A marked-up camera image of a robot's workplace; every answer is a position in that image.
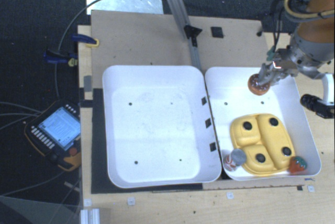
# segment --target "empty white tray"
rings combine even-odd
[[[210,68],[205,75],[210,105],[214,117],[216,134],[222,156],[233,150],[230,139],[230,125],[238,117],[270,113],[277,116],[290,134],[296,155],[307,162],[307,170],[297,175],[314,176],[321,170],[321,160],[309,129],[305,111],[292,77],[280,80],[263,96],[256,96],[248,89],[248,79],[260,68]],[[254,180],[259,177],[248,173],[242,167],[234,172],[225,169],[234,180]],[[291,176],[280,172],[269,177]]]
[[[191,66],[111,66],[103,74],[107,164],[121,188],[204,183],[221,162],[204,77]]]

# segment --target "blue screen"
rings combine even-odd
[[[38,125],[64,150],[80,135],[80,122],[65,108],[61,107]]]

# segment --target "black carpet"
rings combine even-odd
[[[184,0],[189,15],[257,19],[265,31],[272,31],[271,1]],[[169,13],[166,2],[163,4],[164,12]],[[85,0],[0,0],[0,101],[44,110],[57,99],[54,65],[43,62],[43,52],[46,48],[57,50],[68,23],[84,6]],[[82,15],[69,33],[76,32],[76,25],[89,23],[89,17]],[[284,20],[284,31],[294,28]],[[62,50],[76,52],[68,36]],[[62,98],[79,101],[76,68],[60,64],[58,85]],[[0,114],[14,112],[28,111],[0,105]],[[20,117],[0,116],[0,128]],[[43,182],[61,172],[32,148],[23,130],[24,121],[0,130],[0,194]],[[12,196],[59,203],[69,191],[64,181],[75,183],[78,176],[78,171],[64,173],[46,185]],[[74,205],[78,202],[75,192],[65,201]]]

